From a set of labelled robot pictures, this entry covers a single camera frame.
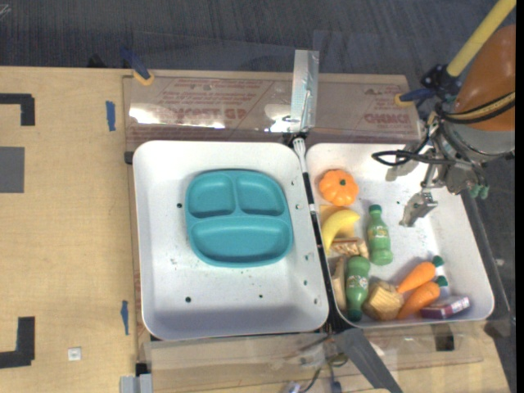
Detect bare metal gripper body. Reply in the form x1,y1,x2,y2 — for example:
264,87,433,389
421,144,489,197

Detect white plastic tray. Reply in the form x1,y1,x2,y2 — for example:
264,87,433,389
305,142,496,329
131,139,331,341

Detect green bottle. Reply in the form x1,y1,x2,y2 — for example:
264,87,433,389
345,255,372,323
366,204,395,267

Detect orange carrot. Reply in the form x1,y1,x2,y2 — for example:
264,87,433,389
395,255,445,295
395,275,449,321

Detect tan toast slice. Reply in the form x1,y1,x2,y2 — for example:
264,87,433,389
330,237,370,260

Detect orange pumpkin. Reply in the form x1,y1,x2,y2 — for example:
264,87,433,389
318,169,360,208

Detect yellow banana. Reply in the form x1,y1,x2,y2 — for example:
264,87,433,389
321,209,362,255

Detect tan woven muffin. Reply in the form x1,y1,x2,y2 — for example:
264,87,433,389
362,279,406,323

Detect purple packet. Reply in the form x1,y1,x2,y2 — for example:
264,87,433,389
419,295,472,320

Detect tan bread slice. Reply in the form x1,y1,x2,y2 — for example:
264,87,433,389
330,255,349,314

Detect brown cardboard board red print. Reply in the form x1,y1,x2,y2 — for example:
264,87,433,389
122,70,427,343

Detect teal divided plate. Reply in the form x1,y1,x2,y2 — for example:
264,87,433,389
183,169,295,269

